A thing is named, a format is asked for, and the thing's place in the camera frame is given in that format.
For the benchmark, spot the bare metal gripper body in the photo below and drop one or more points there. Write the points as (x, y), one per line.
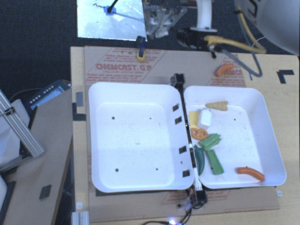
(164, 1)

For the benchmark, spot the brown cardboard board red print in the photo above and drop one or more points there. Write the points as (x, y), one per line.
(159, 64)

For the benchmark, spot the green celery stick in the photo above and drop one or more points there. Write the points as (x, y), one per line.
(216, 163)

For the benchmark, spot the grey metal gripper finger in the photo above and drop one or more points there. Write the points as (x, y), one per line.
(164, 29)
(151, 28)

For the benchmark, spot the green bean bundle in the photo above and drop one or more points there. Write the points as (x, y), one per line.
(209, 142)

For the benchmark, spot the dark green pepper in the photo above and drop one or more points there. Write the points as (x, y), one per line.
(200, 160)

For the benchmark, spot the white carton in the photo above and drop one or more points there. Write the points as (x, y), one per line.
(205, 119)

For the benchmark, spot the tan waffle cone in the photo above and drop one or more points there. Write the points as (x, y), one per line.
(219, 106)

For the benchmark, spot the white plastic tray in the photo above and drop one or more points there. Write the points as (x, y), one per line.
(241, 139)
(136, 139)

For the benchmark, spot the thin black and white rod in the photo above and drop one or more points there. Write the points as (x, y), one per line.
(186, 123)

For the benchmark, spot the orange sausage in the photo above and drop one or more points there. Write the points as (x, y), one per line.
(224, 69)
(250, 172)

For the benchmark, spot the orange pretzel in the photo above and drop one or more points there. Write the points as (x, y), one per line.
(198, 134)

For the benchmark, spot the black cylinder on white bracket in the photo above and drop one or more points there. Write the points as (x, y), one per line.
(203, 10)

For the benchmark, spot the yellow cheese slice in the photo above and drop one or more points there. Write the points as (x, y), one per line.
(193, 119)

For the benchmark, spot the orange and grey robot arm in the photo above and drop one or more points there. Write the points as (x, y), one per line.
(276, 13)

